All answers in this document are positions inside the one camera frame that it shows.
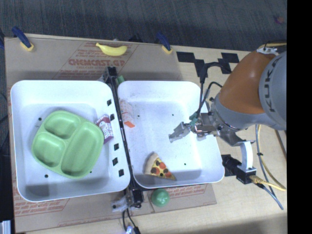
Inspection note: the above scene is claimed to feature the white plastic tray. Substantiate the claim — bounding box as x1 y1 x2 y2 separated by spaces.
10 79 131 203
117 80 225 190

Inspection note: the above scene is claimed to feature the green toy apple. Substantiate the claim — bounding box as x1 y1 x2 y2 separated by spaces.
151 188 171 208

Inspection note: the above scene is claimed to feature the brown cardboard board red print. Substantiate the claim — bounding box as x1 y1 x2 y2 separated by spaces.
3 33 218 234

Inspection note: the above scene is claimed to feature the yellow banana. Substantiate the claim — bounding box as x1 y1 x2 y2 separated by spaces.
95 42 128 57

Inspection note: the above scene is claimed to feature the maroon and white small carton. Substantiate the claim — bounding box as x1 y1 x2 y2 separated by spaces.
95 114 115 145

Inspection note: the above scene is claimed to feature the black block with thin wires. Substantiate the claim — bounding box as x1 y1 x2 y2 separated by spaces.
106 66 118 83
130 188 145 204

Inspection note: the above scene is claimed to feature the thin black and white rod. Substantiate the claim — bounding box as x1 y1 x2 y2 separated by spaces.
111 77 135 192

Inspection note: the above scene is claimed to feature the green divided plate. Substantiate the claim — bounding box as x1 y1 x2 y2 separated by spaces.
31 110 105 180

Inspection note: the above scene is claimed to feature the clear bottle with orange cap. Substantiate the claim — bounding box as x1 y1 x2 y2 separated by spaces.
119 98 136 129

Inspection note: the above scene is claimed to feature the black cylinder on white bracket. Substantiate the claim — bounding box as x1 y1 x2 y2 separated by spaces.
222 140 258 185

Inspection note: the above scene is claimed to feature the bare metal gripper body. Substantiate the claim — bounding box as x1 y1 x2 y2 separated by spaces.
189 112 255 147

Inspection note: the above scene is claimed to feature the toy pizza slice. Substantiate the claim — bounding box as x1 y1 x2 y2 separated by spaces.
143 151 177 181

